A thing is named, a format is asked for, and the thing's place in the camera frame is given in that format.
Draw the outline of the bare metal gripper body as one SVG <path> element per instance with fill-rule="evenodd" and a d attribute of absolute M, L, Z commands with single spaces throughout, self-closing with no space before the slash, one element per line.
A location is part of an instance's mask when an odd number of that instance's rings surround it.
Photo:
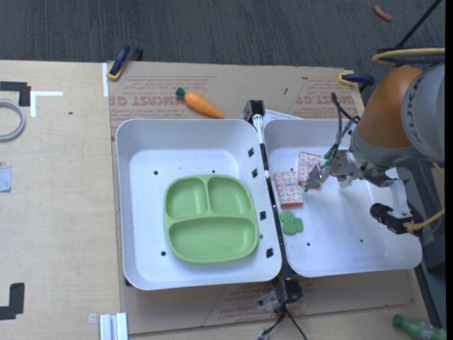
<path fill-rule="evenodd" d="M 336 177 L 343 186 L 348 186 L 354 180 L 368 181 L 376 187 L 390 186 L 398 178 L 387 174 L 389 167 L 366 158 L 359 151 L 351 149 L 338 150 L 335 155 L 328 159 L 328 172 Z"/>

